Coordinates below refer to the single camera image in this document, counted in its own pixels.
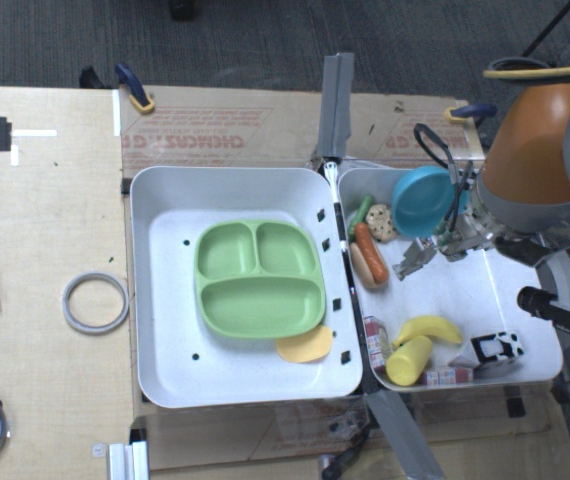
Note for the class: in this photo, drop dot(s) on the orange sausage in bun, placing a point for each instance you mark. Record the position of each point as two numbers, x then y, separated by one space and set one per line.
371 258

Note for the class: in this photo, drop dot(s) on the beige chocolate chip biscuit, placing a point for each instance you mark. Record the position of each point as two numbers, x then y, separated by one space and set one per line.
380 222

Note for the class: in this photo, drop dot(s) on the small red and white box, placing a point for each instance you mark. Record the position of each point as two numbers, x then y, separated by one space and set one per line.
447 376

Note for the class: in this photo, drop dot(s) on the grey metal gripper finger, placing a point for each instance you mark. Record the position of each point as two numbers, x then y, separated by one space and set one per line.
407 268
421 249

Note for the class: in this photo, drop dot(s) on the brown cardboard board red print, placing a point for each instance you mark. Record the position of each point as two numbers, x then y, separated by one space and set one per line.
215 133

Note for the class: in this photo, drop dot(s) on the black cylinder on white bracket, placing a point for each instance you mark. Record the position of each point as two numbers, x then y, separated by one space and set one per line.
555 303

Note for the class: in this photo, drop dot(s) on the yellow flat round slice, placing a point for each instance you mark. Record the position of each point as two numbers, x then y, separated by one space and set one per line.
305 349

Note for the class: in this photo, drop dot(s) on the white plastic tray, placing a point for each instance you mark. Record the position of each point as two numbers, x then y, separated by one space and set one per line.
445 293
175 288

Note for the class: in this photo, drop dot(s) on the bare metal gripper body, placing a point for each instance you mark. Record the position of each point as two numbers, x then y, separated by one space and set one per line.
470 238

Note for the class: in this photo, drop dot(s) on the green divided plate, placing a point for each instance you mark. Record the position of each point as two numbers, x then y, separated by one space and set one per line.
260 288

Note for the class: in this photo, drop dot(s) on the blue bowl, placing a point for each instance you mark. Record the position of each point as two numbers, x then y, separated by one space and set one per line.
417 200

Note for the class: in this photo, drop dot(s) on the black and white cow carton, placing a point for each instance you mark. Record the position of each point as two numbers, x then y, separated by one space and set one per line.
495 350

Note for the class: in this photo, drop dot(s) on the thin black and white rod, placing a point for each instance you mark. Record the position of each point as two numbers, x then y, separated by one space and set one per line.
343 248

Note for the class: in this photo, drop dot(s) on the yellow banana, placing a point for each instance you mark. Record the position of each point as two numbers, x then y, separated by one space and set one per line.
430 328

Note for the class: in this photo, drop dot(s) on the yellow bottle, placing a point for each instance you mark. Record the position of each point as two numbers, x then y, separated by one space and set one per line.
407 363

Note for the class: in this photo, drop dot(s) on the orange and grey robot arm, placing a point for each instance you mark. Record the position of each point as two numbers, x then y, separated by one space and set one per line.
530 153

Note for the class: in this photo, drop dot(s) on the red and white carton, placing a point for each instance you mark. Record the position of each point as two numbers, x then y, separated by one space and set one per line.
376 343

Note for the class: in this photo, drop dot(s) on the green toy vegetable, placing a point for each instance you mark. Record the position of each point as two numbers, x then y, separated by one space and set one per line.
360 213

